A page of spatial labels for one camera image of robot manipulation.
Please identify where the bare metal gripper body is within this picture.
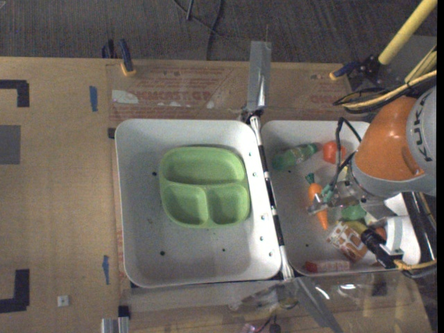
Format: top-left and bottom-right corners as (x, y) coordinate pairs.
(327, 180), (367, 219)

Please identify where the orange carrot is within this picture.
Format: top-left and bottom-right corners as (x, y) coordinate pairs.
(305, 172), (330, 231)

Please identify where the green toy vegetable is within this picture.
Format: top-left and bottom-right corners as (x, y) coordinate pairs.
(341, 203), (367, 222)

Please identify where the brown cardboard board red print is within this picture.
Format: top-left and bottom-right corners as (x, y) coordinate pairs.
(105, 58), (437, 333)

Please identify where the white plastic tray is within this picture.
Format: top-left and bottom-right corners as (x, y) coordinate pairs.
(259, 119), (423, 278)
(114, 117), (283, 289)

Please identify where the orange toy pepper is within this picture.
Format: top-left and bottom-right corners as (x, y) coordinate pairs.
(323, 140), (348, 165)

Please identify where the green divided plate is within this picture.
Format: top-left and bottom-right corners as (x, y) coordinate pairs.
(158, 145), (252, 230)

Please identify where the black cylinder on white bracket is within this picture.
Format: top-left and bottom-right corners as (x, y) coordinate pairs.
(359, 192), (422, 270)

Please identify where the yellow-green toy fruit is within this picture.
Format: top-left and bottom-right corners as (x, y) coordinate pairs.
(346, 220), (369, 236)

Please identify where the green plastic bottle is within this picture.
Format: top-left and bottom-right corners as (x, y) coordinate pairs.
(271, 142), (320, 172)

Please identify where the red packet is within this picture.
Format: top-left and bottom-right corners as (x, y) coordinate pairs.
(304, 259), (352, 274)

